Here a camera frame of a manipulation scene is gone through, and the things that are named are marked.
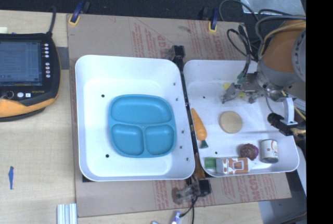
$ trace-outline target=blue clamp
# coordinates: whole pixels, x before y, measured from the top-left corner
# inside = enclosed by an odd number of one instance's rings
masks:
[[[80,20],[80,13],[86,13],[88,11],[90,3],[85,0],[81,0],[76,6],[74,13],[71,14],[68,23],[72,26],[76,26]]]
[[[219,14],[217,11],[217,8],[214,7],[213,8],[213,12],[212,12],[212,16],[210,18],[209,21],[209,26],[208,26],[208,30],[211,33],[215,33],[217,31],[217,18],[218,18]]]

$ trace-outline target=small can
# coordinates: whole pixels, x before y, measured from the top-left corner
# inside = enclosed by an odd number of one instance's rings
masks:
[[[275,140],[264,140],[261,142],[261,161],[264,163],[276,163],[278,159],[277,142]]]

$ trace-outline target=wooden table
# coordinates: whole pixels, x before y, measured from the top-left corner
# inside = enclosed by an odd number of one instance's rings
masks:
[[[67,14],[57,14],[53,39],[68,47]],[[45,33],[51,13],[1,11],[8,33]],[[0,122],[0,223],[56,223],[58,204],[75,203],[69,71],[55,103],[36,116]],[[13,189],[8,173],[14,167]],[[78,223],[168,224],[174,210],[79,218]],[[195,208],[195,223],[262,223],[257,202]],[[191,213],[182,224],[191,223]]]

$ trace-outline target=carrot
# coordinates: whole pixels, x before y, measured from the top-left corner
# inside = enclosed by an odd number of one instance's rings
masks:
[[[197,139],[199,141],[202,141],[200,148],[207,148],[208,144],[205,141],[205,139],[207,138],[207,130],[204,127],[201,118],[199,117],[198,113],[195,111],[194,108],[191,108],[191,113],[192,113],[193,125],[194,125],[194,130],[196,132]]]

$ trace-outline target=blue divided plate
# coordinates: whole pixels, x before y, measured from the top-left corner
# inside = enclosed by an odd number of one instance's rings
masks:
[[[173,110],[161,97],[117,96],[108,112],[113,147],[127,157],[158,157],[173,151],[176,124]]]

